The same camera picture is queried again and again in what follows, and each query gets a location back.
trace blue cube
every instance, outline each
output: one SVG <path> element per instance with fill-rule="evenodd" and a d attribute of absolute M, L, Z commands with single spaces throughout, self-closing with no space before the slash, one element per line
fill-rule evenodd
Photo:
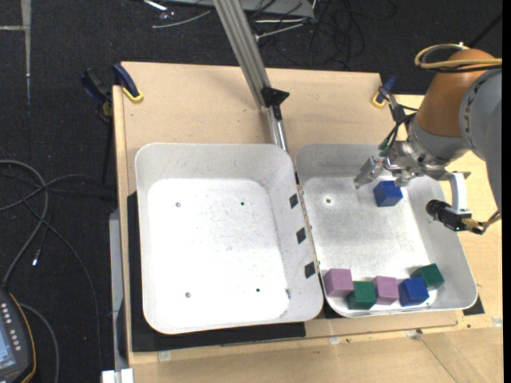
<path fill-rule="evenodd" d="M 393 180 L 382 180 L 373 189 L 378 207 L 395 206 L 402 199 L 401 188 Z"/>
<path fill-rule="evenodd" d="M 399 284 L 401 306 L 419 305 L 429 297 L 430 293 L 422 277 L 407 278 Z"/>

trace wooden table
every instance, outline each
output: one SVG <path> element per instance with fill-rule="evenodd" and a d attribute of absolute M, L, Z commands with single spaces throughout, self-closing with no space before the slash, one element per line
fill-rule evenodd
<path fill-rule="evenodd" d="M 136 190 L 134 157 L 145 144 L 270 143 L 266 116 L 238 67 L 126 62 L 145 95 L 133 103 L 113 89 L 117 188 L 121 223 L 127 341 L 130 347 L 126 197 Z M 291 158 L 306 144 L 377 144 L 393 121 L 370 99 L 376 73 L 268 69 L 271 83 L 291 93 L 283 120 Z M 422 97 L 398 96 L 418 106 Z M 485 164 L 469 154 L 450 170 L 470 171 L 468 205 L 476 219 L 497 208 Z M 442 184 L 450 199 L 448 184 Z M 307 336 L 282 342 L 134 353 L 135 382 L 503 381 L 501 222 L 483 236 L 460 234 L 485 313 L 461 310 L 306 322 Z"/>

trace metal plate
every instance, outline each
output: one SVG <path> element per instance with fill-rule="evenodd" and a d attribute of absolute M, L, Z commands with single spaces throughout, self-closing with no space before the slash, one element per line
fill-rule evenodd
<path fill-rule="evenodd" d="M 136 157 L 142 294 L 163 334 L 301 322 L 321 310 L 291 158 L 271 144 L 150 144 Z"/>
<path fill-rule="evenodd" d="M 296 156 L 321 274 L 331 268 L 349 268 L 354 280 L 383 275 L 401 281 L 415 268 L 436 263 L 445 283 L 418 306 L 395 302 L 350 310 L 345 298 L 327 297 L 328 304 L 346 317 L 471 306 L 477 288 L 458 235 L 426 213 L 431 199 L 444 200 L 439 183 L 429 177 L 413 179 L 393 207 L 377 207 L 373 194 L 380 180 L 393 179 L 389 172 L 355 188 L 353 179 L 359 169 L 377 152 L 376 145 L 313 144 Z"/>

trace green cube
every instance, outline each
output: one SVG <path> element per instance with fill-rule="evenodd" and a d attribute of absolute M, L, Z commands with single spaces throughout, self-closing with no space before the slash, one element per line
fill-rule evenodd
<path fill-rule="evenodd" d="M 351 310 L 369 310 L 376 303 L 376 290 L 372 281 L 353 281 L 353 292 L 348 297 Z"/>
<path fill-rule="evenodd" d="M 429 290 L 433 290 L 438 288 L 441 284 L 444 283 L 444 278 L 442 277 L 442 273 L 437 267 L 437 264 L 430 264 L 423 267 L 419 267 L 412 274 L 412 278 L 415 277 L 423 277 L 424 282 Z"/>

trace cube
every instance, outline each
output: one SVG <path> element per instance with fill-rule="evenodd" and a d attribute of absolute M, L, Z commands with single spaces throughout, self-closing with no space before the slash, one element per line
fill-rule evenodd
<path fill-rule="evenodd" d="M 424 282 L 426 283 L 428 290 L 434 290 L 444 283 L 442 273 L 438 269 L 437 264 L 434 263 L 417 268 L 411 276 L 412 278 L 424 278 Z"/>
<path fill-rule="evenodd" d="M 373 189 L 378 207 L 395 206 L 402 199 L 401 188 L 393 180 L 382 180 Z"/>
<path fill-rule="evenodd" d="M 430 297 L 422 277 L 407 278 L 399 284 L 399 302 L 402 306 L 419 305 Z"/>
<path fill-rule="evenodd" d="M 369 310 L 376 303 L 376 290 L 372 281 L 353 281 L 353 292 L 348 295 L 348 308 Z"/>
<path fill-rule="evenodd" d="M 376 303 L 390 305 L 399 299 L 398 280 L 394 277 L 382 277 L 379 275 L 373 279 L 376 291 Z"/>
<path fill-rule="evenodd" d="M 351 270 L 332 268 L 323 276 L 323 285 L 327 296 L 345 298 L 353 290 Z"/>

